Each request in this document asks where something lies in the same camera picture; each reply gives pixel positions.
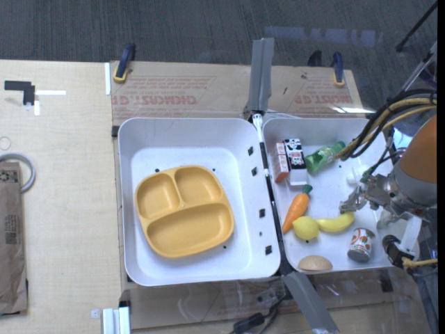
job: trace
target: wooden table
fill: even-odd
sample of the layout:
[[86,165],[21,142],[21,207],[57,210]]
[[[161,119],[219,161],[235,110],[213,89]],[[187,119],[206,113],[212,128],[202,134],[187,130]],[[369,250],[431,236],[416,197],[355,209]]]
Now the wooden table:
[[[22,104],[21,92],[0,90],[0,137],[10,139],[8,151],[28,156],[37,174],[23,195],[28,310],[0,318],[0,332],[100,333],[101,311],[118,306],[124,276],[105,64],[0,61],[0,75],[3,80],[30,81],[36,90],[66,91],[66,95],[39,96],[36,116],[33,108],[27,111]],[[330,310],[337,326],[343,333],[426,330],[419,293],[410,281],[403,281],[406,296],[398,298],[404,312],[396,299],[342,307]],[[230,330],[230,323],[211,323],[137,332]],[[270,332],[312,330],[298,313],[279,316]]]

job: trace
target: metal ring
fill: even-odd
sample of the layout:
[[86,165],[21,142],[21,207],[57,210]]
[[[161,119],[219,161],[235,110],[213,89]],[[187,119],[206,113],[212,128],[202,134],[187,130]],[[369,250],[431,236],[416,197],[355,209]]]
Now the metal ring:
[[21,187],[21,192],[22,193],[26,192],[28,189],[31,188],[31,186],[33,185],[34,180],[35,180],[35,168],[34,168],[33,163],[27,156],[25,156],[22,153],[7,152],[7,153],[0,154],[0,162],[6,161],[7,159],[14,159],[14,160],[22,161],[31,170],[31,176],[29,177],[29,180]]
[[[1,140],[3,140],[3,139],[5,139],[5,140],[7,140],[8,142],[9,142],[9,145],[7,146],[7,147],[1,147]],[[9,137],[7,137],[7,136],[0,136],[0,150],[3,150],[3,151],[7,151],[7,150],[9,150],[9,148],[11,147],[11,139],[9,138]]]

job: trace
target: toy carrot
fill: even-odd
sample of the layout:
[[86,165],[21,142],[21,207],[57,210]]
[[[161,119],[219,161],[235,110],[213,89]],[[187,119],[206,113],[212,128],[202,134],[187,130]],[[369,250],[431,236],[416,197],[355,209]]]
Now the toy carrot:
[[303,192],[297,194],[292,200],[291,206],[287,211],[286,218],[282,225],[283,234],[286,234],[292,228],[292,222],[300,218],[307,209],[309,204],[309,193],[312,190],[310,184],[305,184],[303,186]]

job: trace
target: gray floor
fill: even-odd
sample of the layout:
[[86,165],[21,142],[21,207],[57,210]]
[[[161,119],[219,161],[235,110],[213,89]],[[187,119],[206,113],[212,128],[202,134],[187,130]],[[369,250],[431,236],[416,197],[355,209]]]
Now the gray floor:
[[[249,65],[252,41],[274,37],[274,65],[306,65],[318,49],[329,66],[339,51],[363,105],[378,109],[437,40],[435,9],[395,48],[435,1],[0,0],[0,59],[106,62],[132,42],[137,61]],[[437,298],[427,292],[437,277],[419,282],[435,332]]]

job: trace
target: brown paper bag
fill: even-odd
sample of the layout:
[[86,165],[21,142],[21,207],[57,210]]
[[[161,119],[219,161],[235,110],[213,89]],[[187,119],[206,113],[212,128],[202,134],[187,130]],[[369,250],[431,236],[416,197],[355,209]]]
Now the brown paper bag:
[[19,162],[0,162],[0,313],[26,309],[26,268],[23,245]]

